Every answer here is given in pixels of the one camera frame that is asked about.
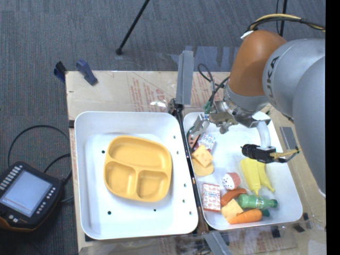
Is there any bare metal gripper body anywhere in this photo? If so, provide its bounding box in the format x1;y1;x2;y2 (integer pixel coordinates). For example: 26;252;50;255
208;99;271;129

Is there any white packet with red print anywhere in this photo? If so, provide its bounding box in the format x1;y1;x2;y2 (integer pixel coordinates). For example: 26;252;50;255
198;132;217;152

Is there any yellow cheese wedge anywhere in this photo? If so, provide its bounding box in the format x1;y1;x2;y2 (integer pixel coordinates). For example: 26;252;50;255
220;198;244;223
191;144;214;168

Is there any thin black rod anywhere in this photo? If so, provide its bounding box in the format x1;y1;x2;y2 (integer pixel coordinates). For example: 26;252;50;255
174;107;210;234

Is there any round tan biscuit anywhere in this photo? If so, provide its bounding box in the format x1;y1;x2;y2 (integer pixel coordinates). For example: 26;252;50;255
191;158;215;177

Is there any pink ham piece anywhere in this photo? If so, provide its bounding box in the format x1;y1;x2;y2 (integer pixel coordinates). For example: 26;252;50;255
222;172;242;191

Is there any orange sausage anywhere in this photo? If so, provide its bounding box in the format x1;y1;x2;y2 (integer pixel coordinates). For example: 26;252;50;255
220;188;248;207

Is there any red and white carton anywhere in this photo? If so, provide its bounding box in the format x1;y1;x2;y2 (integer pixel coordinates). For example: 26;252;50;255
202;183;222;213

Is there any green bottle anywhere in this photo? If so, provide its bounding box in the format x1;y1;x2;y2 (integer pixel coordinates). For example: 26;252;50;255
236;193;278;210

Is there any yellow divided plate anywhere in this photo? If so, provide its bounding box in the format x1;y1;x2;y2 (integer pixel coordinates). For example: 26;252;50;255
103;135;173;203

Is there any brown cardboard board red print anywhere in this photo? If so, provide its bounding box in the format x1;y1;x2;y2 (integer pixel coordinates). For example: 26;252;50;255
65;70;326;255

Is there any orange carrot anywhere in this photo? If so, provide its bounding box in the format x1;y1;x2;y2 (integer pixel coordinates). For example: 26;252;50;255
228;208;270;225

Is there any white plastic tray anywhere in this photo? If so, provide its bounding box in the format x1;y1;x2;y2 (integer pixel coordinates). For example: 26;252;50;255
74;111;199;241
183;112;304;231

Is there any black cylinder on white bracket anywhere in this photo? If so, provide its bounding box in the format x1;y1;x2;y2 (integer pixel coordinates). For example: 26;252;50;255
241;120;277;165

